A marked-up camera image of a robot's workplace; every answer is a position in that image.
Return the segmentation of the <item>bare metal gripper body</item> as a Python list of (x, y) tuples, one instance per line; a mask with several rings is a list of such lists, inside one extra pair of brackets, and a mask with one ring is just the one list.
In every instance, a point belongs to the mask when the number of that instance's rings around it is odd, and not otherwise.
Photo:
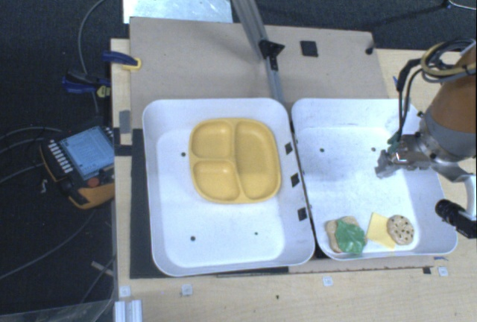
[(408, 170), (434, 168), (448, 162), (449, 153), (424, 132), (401, 135), (389, 146), (394, 165)]

